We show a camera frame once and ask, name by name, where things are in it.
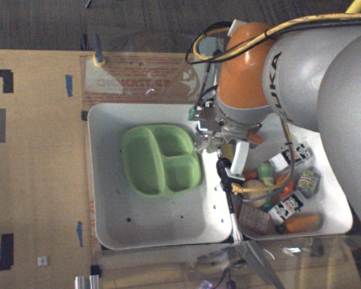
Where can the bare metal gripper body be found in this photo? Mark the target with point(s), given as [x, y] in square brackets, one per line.
[212, 126]

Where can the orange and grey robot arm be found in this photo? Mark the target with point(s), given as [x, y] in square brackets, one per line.
[291, 80]

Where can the yellow banana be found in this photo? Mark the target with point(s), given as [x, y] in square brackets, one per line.
[228, 151]

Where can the small orange carrot piece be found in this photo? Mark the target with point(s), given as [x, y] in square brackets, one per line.
[255, 138]

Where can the small orange sausage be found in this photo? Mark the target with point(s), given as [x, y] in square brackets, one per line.
[250, 175]

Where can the green and yellow bottle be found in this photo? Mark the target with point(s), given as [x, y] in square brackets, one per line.
[265, 172]

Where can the beige bread roll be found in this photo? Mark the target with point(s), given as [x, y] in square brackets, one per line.
[254, 191]

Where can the green divided plate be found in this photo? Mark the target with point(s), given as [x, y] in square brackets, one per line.
[144, 164]

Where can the white cow print carton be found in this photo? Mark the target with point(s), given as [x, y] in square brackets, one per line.
[287, 206]
[301, 153]

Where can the orange pepper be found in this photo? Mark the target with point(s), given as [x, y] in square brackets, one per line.
[287, 188]

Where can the thin black and white rod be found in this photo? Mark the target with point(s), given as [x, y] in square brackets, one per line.
[235, 223]

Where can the brown waffle biscuit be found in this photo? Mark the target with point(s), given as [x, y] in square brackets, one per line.
[254, 219]

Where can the white plastic tray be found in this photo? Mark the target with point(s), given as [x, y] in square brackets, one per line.
[334, 209]
[156, 218]

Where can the green and white carton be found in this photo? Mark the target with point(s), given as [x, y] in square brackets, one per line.
[309, 183]

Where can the black cylinder on white bracket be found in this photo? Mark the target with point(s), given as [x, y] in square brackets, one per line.
[240, 156]

